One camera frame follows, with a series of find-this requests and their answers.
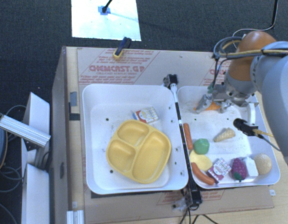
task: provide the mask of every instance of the blue clamp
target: blue clamp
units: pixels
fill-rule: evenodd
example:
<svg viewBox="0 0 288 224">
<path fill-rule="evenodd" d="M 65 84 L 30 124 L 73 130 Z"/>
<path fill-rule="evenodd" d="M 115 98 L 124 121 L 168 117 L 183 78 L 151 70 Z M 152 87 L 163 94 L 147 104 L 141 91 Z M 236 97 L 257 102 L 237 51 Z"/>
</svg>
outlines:
<svg viewBox="0 0 288 224">
<path fill-rule="evenodd" d="M 107 10 L 106 10 L 105 13 L 103 12 L 103 8 L 104 8 L 104 7 L 105 7 L 105 6 L 99 6 L 99 7 L 97 8 L 98 12 L 99 12 L 101 15 L 108 15 L 108 14 L 110 14 L 110 13 L 111 13 L 111 10 L 110 10 L 109 7 L 107 8 Z"/>
<path fill-rule="evenodd" d="M 127 48 L 130 48 L 130 43 L 131 43 L 131 39 L 124 37 L 123 40 L 120 42 L 118 48 L 113 52 L 113 57 L 116 59 L 121 57 L 123 53 L 123 48 L 125 47 L 125 45 L 127 46 Z"/>
</svg>

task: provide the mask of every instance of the white plastic tray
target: white plastic tray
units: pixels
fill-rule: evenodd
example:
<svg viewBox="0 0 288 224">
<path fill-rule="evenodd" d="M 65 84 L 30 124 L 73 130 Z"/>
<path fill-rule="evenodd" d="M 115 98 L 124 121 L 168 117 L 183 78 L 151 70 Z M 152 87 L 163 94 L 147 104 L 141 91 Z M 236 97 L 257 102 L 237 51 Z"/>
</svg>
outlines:
<svg viewBox="0 0 288 224">
<path fill-rule="evenodd" d="M 86 147 L 86 180 L 98 194 L 182 189 L 188 182 L 184 151 L 171 91 L 156 85 L 91 84 L 82 93 L 82 120 Z M 151 123 L 171 141 L 171 155 L 161 176 L 141 184 L 112 170 L 106 159 L 108 143 L 132 113 L 153 106 L 159 117 Z"/>
<path fill-rule="evenodd" d="M 241 186 L 272 185 L 278 182 L 280 171 L 276 162 L 273 148 L 257 137 L 248 137 L 241 131 L 238 131 L 233 121 L 236 118 L 247 120 L 247 109 L 238 106 L 231 106 L 225 113 L 219 111 L 204 111 L 196 114 L 193 110 L 198 106 L 203 94 L 207 94 L 205 86 L 183 86 L 178 91 L 179 106 L 183 123 L 190 126 L 192 140 L 200 138 L 208 139 L 210 143 L 209 151 L 206 156 L 215 162 L 218 158 L 223 158 L 230 164 L 231 160 L 237 157 L 254 157 L 259 153 L 267 154 L 272 161 L 272 170 L 266 175 L 260 175 L 255 179 L 247 178 L 242 182 L 235 181 L 230 175 L 215 185 L 207 185 L 193 175 L 195 182 L 205 189 L 232 188 Z M 256 97 L 251 97 L 250 102 L 257 102 Z M 259 107 L 255 109 L 256 124 L 259 129 L 265 131 L 265 125 Z M 222 131 L 223 128 L 232 128 L 236 136 L 215 143 L 213 138 Z"/>
</svg>

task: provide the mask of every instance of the cardboard surface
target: cardboard surface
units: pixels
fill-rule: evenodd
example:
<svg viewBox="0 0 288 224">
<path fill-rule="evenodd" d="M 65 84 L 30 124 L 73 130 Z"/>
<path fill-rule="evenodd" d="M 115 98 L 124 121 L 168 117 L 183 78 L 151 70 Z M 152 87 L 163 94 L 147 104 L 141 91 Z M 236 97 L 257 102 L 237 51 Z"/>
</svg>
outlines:
<svg viewBox="0 0 288 224">
<path fill-rule="evenodd" d="M 100 48 L 77 49 L 80 94 L 92 83 L 161 85 L 168 74 L 177 74 L 178 87 L 209 85 L 212 81 L 214 61 L 211 53 L 126 50 L 121 59 L 115 60 L 112 57 L 113 51 Z M 223 80 L 222 74 L 218 77 L 218 82 L 220 80 Z M 83 145 L 82 156 L 85 162 Z M 204 201 L 194 214 L 267 209 L 274 206 L 267 186 L 203 191 L 202 196 Z M 181 198 L 180 191 L 91 198 L 84 175 L 87 224 L 182 216 L 182 212 L 172 209 L 172 204 Z"/>
</svg>

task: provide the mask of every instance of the yellow divided plate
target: yellow divided plate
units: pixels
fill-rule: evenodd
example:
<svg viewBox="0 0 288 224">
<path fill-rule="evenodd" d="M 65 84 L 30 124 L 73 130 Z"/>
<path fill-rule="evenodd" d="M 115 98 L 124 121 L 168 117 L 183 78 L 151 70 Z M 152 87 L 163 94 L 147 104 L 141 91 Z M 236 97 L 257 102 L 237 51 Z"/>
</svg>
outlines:
<svg viewBox="0 0 288 224">
<path fill-rule="evenodd" d="M 123 122 L 107 147 L 113 169 L 139 183 L 152 183 L 162 174 L 171 153 L 168 137 L 138 120 Z"/>
</svg>

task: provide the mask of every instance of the orange toy food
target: orange toy food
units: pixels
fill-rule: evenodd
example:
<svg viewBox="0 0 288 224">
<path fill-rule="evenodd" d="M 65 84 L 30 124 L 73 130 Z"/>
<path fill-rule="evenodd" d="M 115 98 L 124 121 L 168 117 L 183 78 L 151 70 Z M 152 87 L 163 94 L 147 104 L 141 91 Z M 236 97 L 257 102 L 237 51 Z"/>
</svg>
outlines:
<svg viewBox="0 0 288 224">
<path fill-rule="evenodd" d="M 215 102 L 212 102 L 210 106 L 205 110 L 218 110 L 220 108 L 220 105 L 217 105 Z"/>
<path fill-rule="evenodd" d="M 186 140 L 187 149 L 192 150 L 193 144 L 192 144 L 192 137 L 191 137 L 189 124 L 187 123 L 183 124 L 183 130 L 185 131 L 185 140 Z"/>
<path fill-rule="evenodd" d="M 197 178 L 199 178 L 202 182 L 205 182 L 208 185 L 214 185 L 214 179 L 202 173 L 196 163 L 192 162 L 191 166 L 192 172 L 197 176 Z"/>
</svg>

